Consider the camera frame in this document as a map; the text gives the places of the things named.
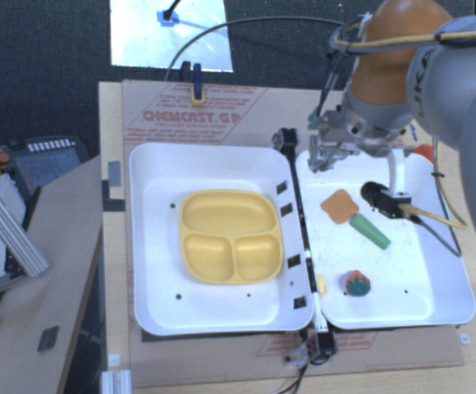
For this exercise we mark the yellow divided plate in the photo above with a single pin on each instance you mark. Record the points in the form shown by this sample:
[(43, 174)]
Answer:
[(230, 220)]

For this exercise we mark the red and green toy strawberry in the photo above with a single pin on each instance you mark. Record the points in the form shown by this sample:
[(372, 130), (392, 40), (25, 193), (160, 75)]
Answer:
[(358, 284)]

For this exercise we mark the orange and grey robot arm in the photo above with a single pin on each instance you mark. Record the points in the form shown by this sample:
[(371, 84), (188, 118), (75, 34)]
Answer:
[(447, 76)]

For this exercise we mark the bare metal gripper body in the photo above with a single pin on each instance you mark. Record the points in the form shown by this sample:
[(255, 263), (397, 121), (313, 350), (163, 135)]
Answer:
[(359, 134)]

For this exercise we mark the brown cardboard board red print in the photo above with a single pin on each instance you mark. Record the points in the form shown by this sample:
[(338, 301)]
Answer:
[(238, 109)]

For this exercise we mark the black cylinder on white bracket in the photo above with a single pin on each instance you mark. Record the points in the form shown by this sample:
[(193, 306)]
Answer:
[(383, 200)]

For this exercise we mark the thin black and white rod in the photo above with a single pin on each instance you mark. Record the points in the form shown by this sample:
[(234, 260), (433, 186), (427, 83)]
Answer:
[(303, 228)]

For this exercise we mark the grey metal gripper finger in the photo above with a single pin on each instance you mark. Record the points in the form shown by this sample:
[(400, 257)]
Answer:
[(336, 153), (315, 154)]

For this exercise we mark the white plastic tray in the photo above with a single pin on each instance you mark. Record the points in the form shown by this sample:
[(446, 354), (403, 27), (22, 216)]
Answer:
[(160, 240), (406, 269)]

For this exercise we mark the orange rounded toy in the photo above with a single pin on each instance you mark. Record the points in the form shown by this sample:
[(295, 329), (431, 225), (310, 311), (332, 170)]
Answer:
[(424, 152)]

